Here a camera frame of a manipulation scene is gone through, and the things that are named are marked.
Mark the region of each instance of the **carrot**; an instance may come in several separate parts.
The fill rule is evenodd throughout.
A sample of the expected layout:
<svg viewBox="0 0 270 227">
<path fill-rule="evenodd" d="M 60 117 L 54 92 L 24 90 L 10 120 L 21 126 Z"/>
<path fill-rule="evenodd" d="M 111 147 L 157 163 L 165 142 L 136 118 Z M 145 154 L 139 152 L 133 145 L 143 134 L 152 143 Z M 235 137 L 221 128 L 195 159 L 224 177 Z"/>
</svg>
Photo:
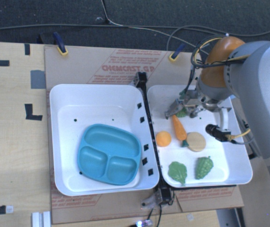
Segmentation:
<svg viewBox="0 0 270 227">
<path fill-rule="evenodd" d="M 172 116 L 172 120 L 173 120 L 176 138 L 179 140 L 185 140 L 187 138 L 187 133 L 184 127 L 182 126 L 180 120 L 178 119 L 176 115 Z"/>
</svg>

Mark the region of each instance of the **blue and yellow clamp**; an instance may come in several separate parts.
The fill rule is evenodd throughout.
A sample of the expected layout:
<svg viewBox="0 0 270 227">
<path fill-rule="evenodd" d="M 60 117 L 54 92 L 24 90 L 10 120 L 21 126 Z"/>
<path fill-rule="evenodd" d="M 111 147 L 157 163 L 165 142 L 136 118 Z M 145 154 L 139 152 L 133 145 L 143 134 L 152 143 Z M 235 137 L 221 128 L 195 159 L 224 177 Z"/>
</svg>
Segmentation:
<svg viewBox="0 0 270 227">
<path fill-rule="evenodd" d="M 171 62 L 175 62 L 178 58 L 179 53 L 186 47 L 186 44 L 182 43 L 175 52 L 173 52 L 170 56 L 169 56 L 169 60 Z"/>
<path fill-rule="evenodd" d="M 69 52 L 68 50 L 65 48 L 64 46 L 64 42 L 63 42 L 63 39 L 61 38 L 61 36 L 59 35 L 59 33 L 57 32 L 54 32 L 53 33 L 53 37 L 57 43 L 57 50 L 59 51 L 59 53 L 62 55 L 62 56 L 66 56 Z"/>
</svg>

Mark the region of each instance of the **dark background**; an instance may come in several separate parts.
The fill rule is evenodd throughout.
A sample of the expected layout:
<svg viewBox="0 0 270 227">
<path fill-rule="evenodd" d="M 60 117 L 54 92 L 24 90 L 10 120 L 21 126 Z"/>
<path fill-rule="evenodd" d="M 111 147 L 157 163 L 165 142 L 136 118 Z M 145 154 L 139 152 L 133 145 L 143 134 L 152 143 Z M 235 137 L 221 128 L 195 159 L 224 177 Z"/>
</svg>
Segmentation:
<svg viewBox="0 0 270 227">
<path fill-rule="evenodd" d="M 0 0 L 0 42 L 54 44 L 56 31 L 66 45 L 175 50 L 181 41 L 173 38 L 167 48 L 168 35 L 181 26 L 191 27 L 174 36 L 192 45 L 225 33 L 245 42 L 270 40 L 270 0 L 103 1 Z M 1 29 L 10 26 L 18 27 Z"/>
</svg>

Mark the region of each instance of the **blue plate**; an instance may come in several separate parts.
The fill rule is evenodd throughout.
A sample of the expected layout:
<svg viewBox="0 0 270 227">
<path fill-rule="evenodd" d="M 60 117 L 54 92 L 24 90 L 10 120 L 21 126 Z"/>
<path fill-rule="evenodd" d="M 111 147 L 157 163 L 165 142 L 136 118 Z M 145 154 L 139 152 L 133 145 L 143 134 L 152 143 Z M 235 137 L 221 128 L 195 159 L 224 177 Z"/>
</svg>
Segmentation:
<svg viewBox="0 0 270 227">
<path fill-rule="evenodd" d="M 139 139 L 105 124 L 94 124 L 85 130 L 77 156 L 83 175 L 114 185 L 130 183 L 137 174 L 140 159 Z"/>
</svg>

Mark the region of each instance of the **white tray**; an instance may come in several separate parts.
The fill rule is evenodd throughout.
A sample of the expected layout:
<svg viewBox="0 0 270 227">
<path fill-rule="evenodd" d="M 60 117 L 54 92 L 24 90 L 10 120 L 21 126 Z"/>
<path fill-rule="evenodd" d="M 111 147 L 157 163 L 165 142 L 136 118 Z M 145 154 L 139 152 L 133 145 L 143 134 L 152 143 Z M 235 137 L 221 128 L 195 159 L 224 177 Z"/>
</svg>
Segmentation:
<svg viewBox="0 0 270 227">
<path fill-rule="evenodd" d="M 61 84 L 50 92 L 54 177 L 64 195 L 77 196 L 145 190 L 159 181 L 144 101 L 130 85 Z M 102 183 L 80 174 L 77 151 L 85 129 L 96 123 L 133 133 L 142 144 L 142 160 L 127 185 Z"/>
<path fill-rule="evenodd" d="M 187 133 L 199 132 L 207 142 L 206 148 L 201 152 L 191 151 L 189 148 L 182 148 L 181 142 L 176 139 L 171 118 L 166 119 L 164 112 L 185 86 L 153 86 L 148 90 L 148 103 L 153 122 L 153 130 L 156 135 L 160 131 L 168 131 L 172 136 L 172 142 L 167 147 L 158 147 L 158 156 L 164 180 L 172 187 L 203 187 L 223 186 L 248 183 L 252 178 L 252 168 L 248 158 L 245 145 L 235 145 L 229 142 L 219 142 L 206 133 L 205 127 L 208 124 L 220 125 L 219 113 L 202 111 L 196 118 L 179 118 Z M 222 107 L 232 107 L 230 98 L 225 100 Z M 233 135 L 240 133 L 236 116 L 233 109 L 228 113 L 228 129 Z M 203 179 L 195 179 L 195 165 L 198 157 L 208 157 L 214 162 L 211 172 Z M 184 187 L 179 182 L 168 176 L 169 165 L 173 161 L 183 163 L 187 167 L 188 176 Z"/>
</svg>

